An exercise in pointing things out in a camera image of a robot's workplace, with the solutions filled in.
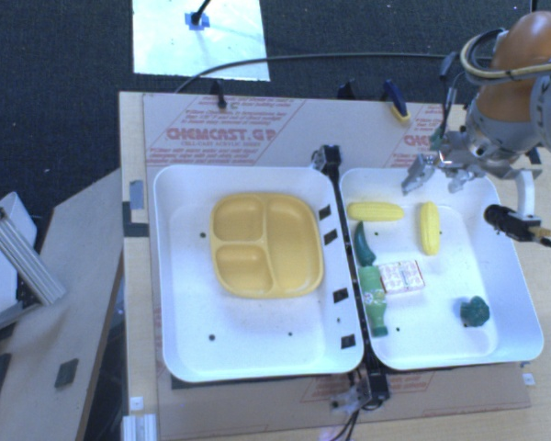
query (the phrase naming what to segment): blue and yellow clamp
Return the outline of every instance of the blue and yellow clamp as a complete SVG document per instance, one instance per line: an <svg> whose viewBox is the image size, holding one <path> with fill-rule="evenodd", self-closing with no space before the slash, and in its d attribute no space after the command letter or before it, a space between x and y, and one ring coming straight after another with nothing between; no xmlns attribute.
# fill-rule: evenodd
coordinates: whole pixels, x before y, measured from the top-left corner
<svg viewBox="0 0 551 441"><path fill-rule="evenodd" d="M390 79L384 82L384 95L382 101L390 98L392 100L392 113L401 122L406 122L410 119L410 112L406 108L406 101L400 89Z"/></svg>

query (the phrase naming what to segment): yellow plate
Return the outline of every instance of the yellow plate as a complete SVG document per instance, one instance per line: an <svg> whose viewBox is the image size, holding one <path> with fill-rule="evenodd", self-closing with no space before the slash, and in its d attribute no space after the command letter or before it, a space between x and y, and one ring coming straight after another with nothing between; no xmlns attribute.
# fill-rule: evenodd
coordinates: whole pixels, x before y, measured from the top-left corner
<svg viewBox="0 0 551 441"><path fill-rule="evenodd" d="M322 281L319 229L309 206L275 193L243 193L219 201L210 218L214 271L245 298L302 296Z"/></svg>

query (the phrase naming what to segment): white tray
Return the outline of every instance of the white tray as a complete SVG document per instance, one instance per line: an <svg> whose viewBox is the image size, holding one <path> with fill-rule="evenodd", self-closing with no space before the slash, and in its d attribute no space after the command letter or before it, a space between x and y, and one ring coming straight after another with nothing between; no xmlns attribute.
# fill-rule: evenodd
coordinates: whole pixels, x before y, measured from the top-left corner
<svg viewBox="0 0 551 441"><path fill-rule="evenodd" d="M251 191L304 200L317 218L322 241L336 231L337 238L322 246L324 278L310 294L245 299L217 280L210 213L221 198ZM163 358L174 376L202 382L331 374L360 363L364 344L334 191L326 176L309 168L174 165L155 177L152 199ZM326 207L331 214L319 220ZM345 289L344 299L335 303L333 293L340 289Z"/></svg>
<svg viewBox="0 0 551 441"><path fill-rule="evenodd" d="M492 183L476 179L450 194L448 180L436 173L404 197L400 182L405 177L402 169L355 169L342 178L345 206L375 200L404 208L402 220L365 222L365 237L377 256L375 265L417 260L426 283L421 290L387 295L389 334L372 336L377 357L401 370L536 358L543 334L512 240L497 235L483 219L487 206L500 204ZM422 252L418 237L419 208L429 200L441 217L441 250L435 256ZM356 224L349 220L352 234ZM466 328L459 306L474 296L488 303L490 319Z"/></svg>

